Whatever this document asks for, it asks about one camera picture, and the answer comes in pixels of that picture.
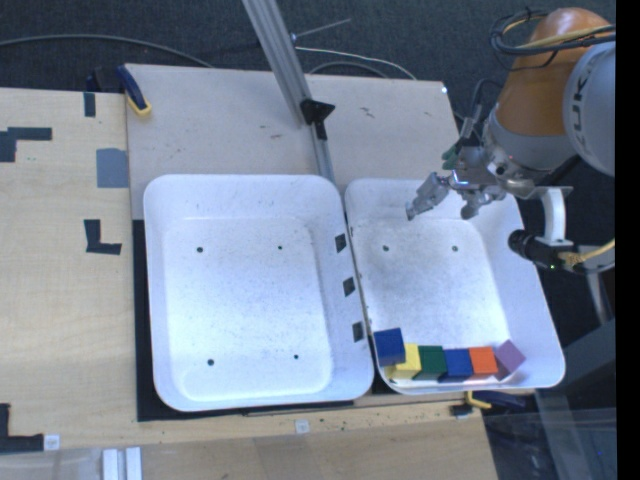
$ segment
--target wooden board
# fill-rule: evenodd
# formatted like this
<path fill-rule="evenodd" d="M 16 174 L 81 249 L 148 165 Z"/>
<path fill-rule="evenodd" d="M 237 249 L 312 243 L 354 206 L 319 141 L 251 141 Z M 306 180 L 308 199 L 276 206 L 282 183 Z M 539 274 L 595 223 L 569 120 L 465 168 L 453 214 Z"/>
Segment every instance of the wooden board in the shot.
<path fill-rule="evenodd" d="M 289 113 L 273 73 L 129 65 L 152 105 L 127 111 L 132 215 L 162 174 L 315 174 L 311 134 Z M 442 82 L 308 75 L 341 193 L 356 178 L 423 179 L 458 139 Z"/>
<path fill-rule="evenodd" d="M 86 117 L 82 93 L 0 89 L 0 131 L 52 130 L 51 141 L 18 141 L 16 161 L 0 163 L 0 402 L 11 404 L 10 435 L 56 434 L 75 449 L 291 436 L 301 418 L 314 436 L 459 423 L 449 406 L 460 395 L 367 395 L 325 411 L 138 422 L 130 194 L 98 188 L 96 173 L 98 149 L 128 149 L 126 104 L 119 94 L 95 98 L 96 115 Z M 85 219 L 100 219 L 102 241 L 121 243 L 121 253 L 87 253 Z M 470 434 L 486 456 L 473 418 Z"/>
<path fill-rule="evenodd" d="M 153 480 L 473 478 L 497 480 L 479 418 L 304 435 L 146 445 Z M 0 478 L 101 480 L 102 450 L 0 456 Z"/>

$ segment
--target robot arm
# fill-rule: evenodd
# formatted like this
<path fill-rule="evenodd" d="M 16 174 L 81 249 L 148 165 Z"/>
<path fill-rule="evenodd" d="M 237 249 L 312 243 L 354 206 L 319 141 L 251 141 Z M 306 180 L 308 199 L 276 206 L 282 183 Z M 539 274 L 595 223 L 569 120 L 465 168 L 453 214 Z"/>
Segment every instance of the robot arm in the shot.
<path fill-rule="evenodd" d="M 527 44 L 502 42 L 504 33 L 534 19 L 540 22 Z M 443 156 L 451 174 L 432 173 L 407 203 L 407 217 L 433 208 L 450 191 L 465 201 L 463 219 L 507 193 L 540 199 L 544 236 L 519 230 L 509 245 L 539 266 L 574 271 L 581 258 L 564 237 L 564 197 L 571 187 L 546 181 L 576 155 L 615 176 L 615 26 L 580 8 L 527 11 L 499 20 L 491 42 L 517 58 L 481 137 L 473 135 L 480 114 L 476 105 L 460 139 Z"/>

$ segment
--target blue block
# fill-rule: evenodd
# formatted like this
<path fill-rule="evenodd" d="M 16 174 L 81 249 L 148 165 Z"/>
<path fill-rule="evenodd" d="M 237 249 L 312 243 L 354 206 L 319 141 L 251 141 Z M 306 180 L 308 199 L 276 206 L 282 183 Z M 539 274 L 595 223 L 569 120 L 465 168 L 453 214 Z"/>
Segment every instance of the blue block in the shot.
<path fill-rule="evenodd" d="M 444 351 L 447 373 L 438 378 L 438 382 L 463 382 L 473 375 L 473 364 L 469 349 L 454 348 Z"/>
<path fill-rule="evenodd" d="M 406 361 L 404 340 L 402 339 L 402 331 L 400 331 L 399 327 L 374 332 L 373 340 L 376 345 L 378 364 L 381 367 L 404 363 Z"/>

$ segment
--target black bracket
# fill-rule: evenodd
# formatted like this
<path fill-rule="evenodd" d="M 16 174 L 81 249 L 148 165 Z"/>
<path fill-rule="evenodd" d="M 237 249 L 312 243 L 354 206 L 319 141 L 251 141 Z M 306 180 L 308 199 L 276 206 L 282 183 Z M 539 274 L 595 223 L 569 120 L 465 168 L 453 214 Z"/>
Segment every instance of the black bracket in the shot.
<path fill-rule="evenodd" d="M 85 79 L 88 92 L 122 92 L 120 80 L 115 69 L 105 70 L 102 66 L 97 66 Z"/>
<path fill-rule="evenodd" d="M 320 140 L 327 140 L 327 130 L 324 127 L 324 120 L 329 117 L 329 114 L 331 114 L 335 108 L 335 105 L 314 101 L 310 98 L 300 103 L 300 110 L 302 110 L 304 120 L 308 125 L 313 124 L 316 127 L 316 135 Z"/>

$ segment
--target green block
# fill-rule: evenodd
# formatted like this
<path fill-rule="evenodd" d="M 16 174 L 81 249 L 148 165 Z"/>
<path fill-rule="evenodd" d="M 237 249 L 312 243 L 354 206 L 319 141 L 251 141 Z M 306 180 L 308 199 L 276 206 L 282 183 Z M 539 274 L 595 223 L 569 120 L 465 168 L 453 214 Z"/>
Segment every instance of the green block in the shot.
<path fill-rule="evenodd" d="M 442 347 L 419 345 L 418 354 L 422 368 L 414 375 L 413 380 L 437 380 L 443 373 L 447 373 Z"/>

